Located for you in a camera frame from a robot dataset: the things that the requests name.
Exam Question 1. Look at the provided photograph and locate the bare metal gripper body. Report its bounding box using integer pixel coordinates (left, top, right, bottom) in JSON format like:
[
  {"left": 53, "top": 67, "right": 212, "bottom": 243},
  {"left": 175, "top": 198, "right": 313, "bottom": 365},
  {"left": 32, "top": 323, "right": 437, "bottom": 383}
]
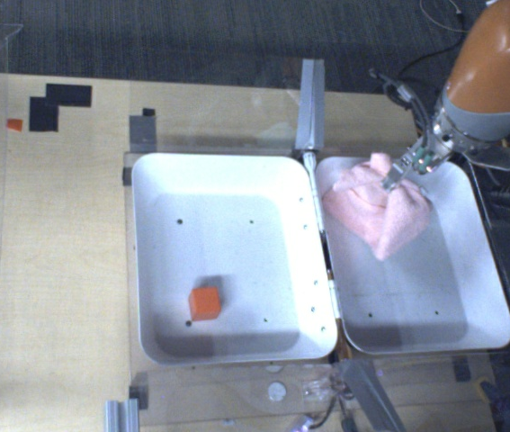
[{"left": 390, "top": 104, "right": 468, "bottom": 177}]

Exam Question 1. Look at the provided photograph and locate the pink cloth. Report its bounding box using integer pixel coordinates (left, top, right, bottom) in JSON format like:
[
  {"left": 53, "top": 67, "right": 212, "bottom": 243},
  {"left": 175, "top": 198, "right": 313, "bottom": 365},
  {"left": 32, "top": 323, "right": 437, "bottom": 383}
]
[{"left": 321, "top": 151, "right": 434, "bottom": 263}]

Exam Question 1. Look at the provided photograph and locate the white plastic tray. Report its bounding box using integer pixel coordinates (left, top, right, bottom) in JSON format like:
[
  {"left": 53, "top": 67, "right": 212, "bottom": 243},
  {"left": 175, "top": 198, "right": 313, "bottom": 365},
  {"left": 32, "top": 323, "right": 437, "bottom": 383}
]
[
  {"left": 130, "top": 152, "right": 340, "bottom": 367},
  {"left": 315, "top": 156, "right": 510, "bottom": 356}
]

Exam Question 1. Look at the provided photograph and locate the orange cube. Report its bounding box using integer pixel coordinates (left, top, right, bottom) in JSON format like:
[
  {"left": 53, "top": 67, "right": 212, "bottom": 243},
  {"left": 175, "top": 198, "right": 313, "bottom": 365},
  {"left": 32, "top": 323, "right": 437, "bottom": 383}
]
[{"left": 187, "top": 285, "right": 223, "bottom": 323}]

